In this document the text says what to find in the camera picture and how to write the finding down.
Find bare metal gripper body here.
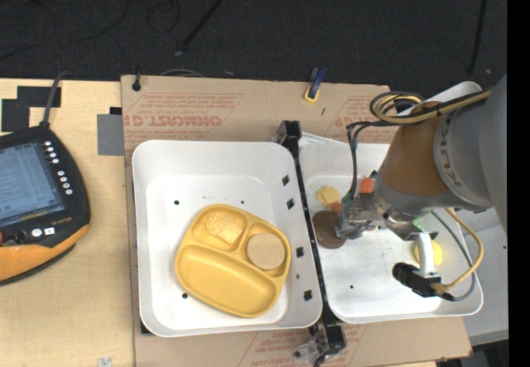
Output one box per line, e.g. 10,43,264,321
354,191,420,240

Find brown round cookie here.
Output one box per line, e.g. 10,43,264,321
311,210,347,250

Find thin black rod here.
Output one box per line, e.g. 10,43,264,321
289,137,337,342

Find pale yellow toy food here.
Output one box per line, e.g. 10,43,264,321
315,185,341,207

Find white plastic tray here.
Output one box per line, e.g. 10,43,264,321
131,139,324,338
298,141,484,326

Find yellow round toy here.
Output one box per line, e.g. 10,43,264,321
413,239,444,265

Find tan round biscuit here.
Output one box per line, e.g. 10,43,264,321
246,232,287,272

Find yellow toy fries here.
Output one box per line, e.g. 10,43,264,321
205,210,243,245

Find yellow divided plate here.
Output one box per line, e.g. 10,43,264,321
174,203,292,320

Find brown cardboard board, red print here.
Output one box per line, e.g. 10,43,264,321
119,74,474,367

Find black cylinder on white bracket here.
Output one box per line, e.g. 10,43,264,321
392,231,443,298

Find black block with thin wires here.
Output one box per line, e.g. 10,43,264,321
277,120,301,147
318,322,348,355

